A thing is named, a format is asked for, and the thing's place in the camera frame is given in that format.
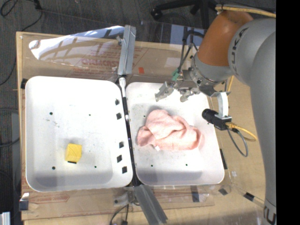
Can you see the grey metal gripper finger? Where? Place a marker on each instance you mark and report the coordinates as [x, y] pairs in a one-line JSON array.
[[164, 91], [186, 95]]

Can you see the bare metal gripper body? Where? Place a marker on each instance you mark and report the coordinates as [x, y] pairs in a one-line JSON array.
[[191, 81]]

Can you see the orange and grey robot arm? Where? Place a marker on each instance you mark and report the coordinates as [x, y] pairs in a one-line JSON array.
[[248, 62]]

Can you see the pink towel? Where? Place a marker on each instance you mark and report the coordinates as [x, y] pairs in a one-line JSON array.
[[168, 132]]

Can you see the white plastic tray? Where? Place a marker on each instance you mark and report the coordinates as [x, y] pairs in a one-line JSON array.
[[173, 158], [77, 135]]

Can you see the brown cardboard board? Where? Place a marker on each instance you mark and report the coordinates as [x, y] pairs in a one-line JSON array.
[[98, 60]]

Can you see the black office chair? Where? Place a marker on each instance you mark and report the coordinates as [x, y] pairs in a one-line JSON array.
[[199, 1]]

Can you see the yellow cube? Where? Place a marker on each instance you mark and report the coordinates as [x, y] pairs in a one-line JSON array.
[[73, 153]]

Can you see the black cylinder on white bracket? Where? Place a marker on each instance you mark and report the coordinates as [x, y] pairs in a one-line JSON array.
[[219, 111]]

